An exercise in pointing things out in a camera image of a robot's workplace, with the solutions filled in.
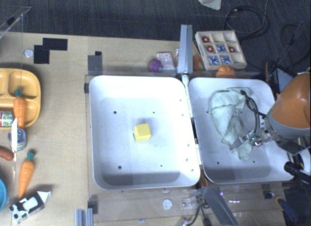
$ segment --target tic-tac-toe board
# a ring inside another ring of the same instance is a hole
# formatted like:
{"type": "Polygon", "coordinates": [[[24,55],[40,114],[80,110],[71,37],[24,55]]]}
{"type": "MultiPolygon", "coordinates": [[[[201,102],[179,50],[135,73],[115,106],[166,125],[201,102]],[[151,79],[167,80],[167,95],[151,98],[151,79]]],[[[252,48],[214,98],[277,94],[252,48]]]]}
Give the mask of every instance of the tic-tac-toe board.
{"type": "Polygon", "coordinates": [[[234,31],[197,32],[195,39],[206,70],[230,66],[241,70],[246,60],[234,31]]]}

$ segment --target plastic food tray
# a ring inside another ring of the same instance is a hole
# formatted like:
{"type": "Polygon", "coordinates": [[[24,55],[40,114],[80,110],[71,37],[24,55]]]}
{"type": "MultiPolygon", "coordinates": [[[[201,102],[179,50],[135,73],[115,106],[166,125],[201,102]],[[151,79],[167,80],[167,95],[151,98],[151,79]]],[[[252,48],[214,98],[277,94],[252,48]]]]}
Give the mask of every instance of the plastic food tray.
{"type": "Polygon", "coordinates": [[[0,111],[13,111],[14,90],[22,90],[26,99],[25,127],[38,118],[41,108],[41,89],[38,78],[31,72],[21,69],[0,69],[0,111]]]}
{"type": "Polygon", "coordinates": [[[195,39],[206,70],[230,66],[236,70],[246,67],[246,60],[234,31],[197,32],[195,39]]]}

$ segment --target blue bowl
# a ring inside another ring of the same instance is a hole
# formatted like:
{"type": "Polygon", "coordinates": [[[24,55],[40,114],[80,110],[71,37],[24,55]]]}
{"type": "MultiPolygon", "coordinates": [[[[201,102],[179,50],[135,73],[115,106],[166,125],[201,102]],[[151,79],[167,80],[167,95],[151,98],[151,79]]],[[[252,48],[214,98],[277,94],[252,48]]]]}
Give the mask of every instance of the blue bowl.
{"type": "Polygon", "coordinates": [[[0,211],[3,209],[6,200],[6,188],[0,179],[0,211]]]}

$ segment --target metal bar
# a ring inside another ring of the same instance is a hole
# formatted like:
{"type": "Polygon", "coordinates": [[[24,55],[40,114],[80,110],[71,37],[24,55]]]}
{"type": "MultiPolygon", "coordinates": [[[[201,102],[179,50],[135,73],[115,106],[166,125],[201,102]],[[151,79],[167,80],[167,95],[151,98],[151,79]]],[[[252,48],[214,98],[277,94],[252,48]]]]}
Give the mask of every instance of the metal bar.
{"type": "Polygon", "coordinates": [[[191,107],[191,101],[190,101],[190,95],[189,95],[189,89],[188,89],[189,77],[187,75],[182,75],[181,80],[182,80],[183,85],[185,86],[185,92],[186,92],[186,97],[187,97],[190,118],[193,119],[193,113],[192,113],[192,107],[191,107]]]}
{"type": "Polygon", "coordinates": [[[192,26],[181,25],[177,73],[191,74],[192,72],[192,26]]]}
{"type": "Polygon", "coordinates": [[[76,209],[74,212],[75,226],[93,226],[93,209],[76,209]]]}

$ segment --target metal bracket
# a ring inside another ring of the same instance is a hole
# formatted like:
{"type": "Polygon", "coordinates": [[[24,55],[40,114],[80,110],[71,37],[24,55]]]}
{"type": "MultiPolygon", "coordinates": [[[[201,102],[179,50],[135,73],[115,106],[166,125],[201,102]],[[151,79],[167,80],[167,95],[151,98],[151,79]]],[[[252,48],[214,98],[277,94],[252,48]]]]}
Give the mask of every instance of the metal bracket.
{"type": "Polygon", "coordinates": [[[189,95],[189,77],[187,75],[182,75],[181,76],[181,81],[185,87],[185,92],[186,92],[186,97],[187,97],[187,103],[188,103],[188,108],[189,108],[189,114],[190,118],[193,119],[193,113],[192,113],[192,107],[191,107],[191,101],[190,101],[190,95],[189,95]]]}
{"type": "Polygon", "coordinates": [[[87,56],[87,71],[89,75],[102,75],[103,73],[103,56],[87,56]]]}
{"type": "Polygon", "coordinates": [[[239,225],[218,187],[204,187],[202,195],[221,225],[239,225]]]}
{"type": "Polygon", "coordinates": [[[74,212],[75,226],[93,226],[93,209],[76,209],[74,212]]]}

